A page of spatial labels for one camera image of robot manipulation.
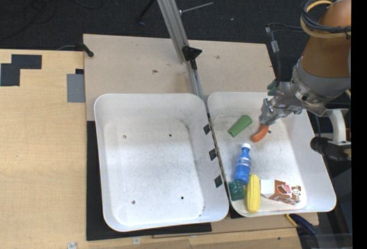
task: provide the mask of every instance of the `plastic tray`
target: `plastic tray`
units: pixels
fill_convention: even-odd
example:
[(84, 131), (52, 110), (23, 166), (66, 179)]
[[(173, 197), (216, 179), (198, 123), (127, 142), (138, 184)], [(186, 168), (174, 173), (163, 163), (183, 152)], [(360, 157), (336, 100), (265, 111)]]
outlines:
[(212, 222), (229, 201), (204, 102), (105, 94), (95, 102), (103, 215), (116, 231)]
[[(256, 213), (249, 213), (243, 200), (231, 201), (231, 205), (246, 217), (332, 210), (336, 204), (335, 192), (322, 156), (310, 147), (314, 132), (306, 111), (278, 119), (261, 141), (251, 141), (251, 135), (260, 126), (259, 115), (264, 98), (270, 97), (258, 92), (216, 92), (208, 99), (227, 184), (233, 181), (241, 145), (248, 142), (251, 144), (251, 173), (261, 180), (274, 179), (300, 185), (302, 200), (290, 205), (261, 197), (260, 209)], [(232, 138), (228, 130), (246, 114), (253, 123)]]

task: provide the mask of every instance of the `black bracket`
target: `black bracket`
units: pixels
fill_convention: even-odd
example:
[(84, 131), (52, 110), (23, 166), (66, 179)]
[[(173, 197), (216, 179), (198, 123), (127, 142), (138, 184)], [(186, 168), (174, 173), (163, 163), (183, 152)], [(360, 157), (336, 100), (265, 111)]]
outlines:
[(202, 52), (202, 50), (192, 48), (190, 46), (184, 46), (182, 48), (183, 56), (185, 57), (186, 61), (190, 61), (192, 69), (197, 69), (195, 59), (196, 59), (196, 57), (198, 57), (200, 55), (201, 52)]
[(80, 50), (80, 51), (84, 51), (89, 57), (94, 56), (94, 53), (92, 51), (90, 51), (90, 49), (86, 46), (86, 44), (84, 44), (82, 42), (75, 43), (75, 49)]

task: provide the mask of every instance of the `green object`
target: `green object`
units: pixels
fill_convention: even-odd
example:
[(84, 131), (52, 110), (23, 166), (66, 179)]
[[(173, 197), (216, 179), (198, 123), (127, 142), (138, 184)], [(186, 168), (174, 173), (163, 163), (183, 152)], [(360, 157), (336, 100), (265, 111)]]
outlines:
[(252, 118), (247, 114), (240, 117), (240, 119), (228, 130), (228, 133), (234, 138), (246, 129), (252, 123)]
[(276, 84), (276, 80), (273, 80), (273, 81), (268, 85), (267, 89), (268, 89), (268, 90), (273, 89), (273, 88), (274, 88), (274, 86), (275, 86), (275, 84)]
[(268, 96), (275, 96), (275, 92), (276, 92), (276, 88), (274, 87), (268, 91)]
[(241, 200), (245, 198), (245, 189), (240, 181), (234, 181), (229, 183), (229, 193), (231, 194), (232, 201)]

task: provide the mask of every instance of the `wooden board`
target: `wooden board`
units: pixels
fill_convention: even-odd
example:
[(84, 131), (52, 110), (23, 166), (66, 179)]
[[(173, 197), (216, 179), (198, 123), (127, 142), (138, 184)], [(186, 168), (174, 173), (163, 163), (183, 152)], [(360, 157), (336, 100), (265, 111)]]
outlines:
[[(275, 78), (264, 44), (190, 40), (202, 50), (198, 75), (205, 98), (217, 91), (266, 92)], [(193, 93), (186, 64), (171, 39), (84, 35), (87, 119), (106, 93)]]
[[(85, 239), (86, 104), (67, 102), (67, 74), (84, 68), (85, 53), (3, 49), (0, 63), (10, 63), (12, 54), (42, 55), (42, 68), (22, 69), (19, 86), (0, 87), (1, 246), (65, 249), (76, 242), (77, 248), (136, 248), (133, 238)], [(316, 214), (312, 219), (317, 224)], [(143, 236), (139, 248), (301, 248), (284, 216), (213, 225), (218, 245), (210, 242), (215, 234)]]

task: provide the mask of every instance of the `blue bottle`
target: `blue bottle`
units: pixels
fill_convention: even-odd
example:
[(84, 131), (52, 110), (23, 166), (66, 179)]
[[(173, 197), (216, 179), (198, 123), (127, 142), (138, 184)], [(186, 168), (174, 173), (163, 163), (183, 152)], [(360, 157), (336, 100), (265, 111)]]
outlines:
[(251, 158), (249, 155), (251, 145), (248, 143), (242, 144), (241, 155), (237, 159), (235, 181), (241, 181), (241, 183), (246, 186), (248, 183), (248, 175), (251, 169)]

